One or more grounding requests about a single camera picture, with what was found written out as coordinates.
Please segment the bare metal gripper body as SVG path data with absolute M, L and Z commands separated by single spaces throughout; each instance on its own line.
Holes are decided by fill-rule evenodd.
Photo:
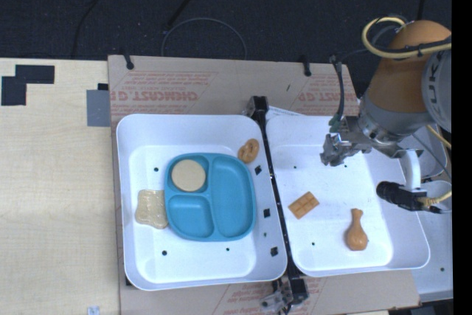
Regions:
M 369 153 L 373 149 L 395 158 L 401 151 L 401 136 L 394 134 L 370 116 L 345 116 L 339 123 L 336 136 L 336 152 L 341 159 L 357 152 Z

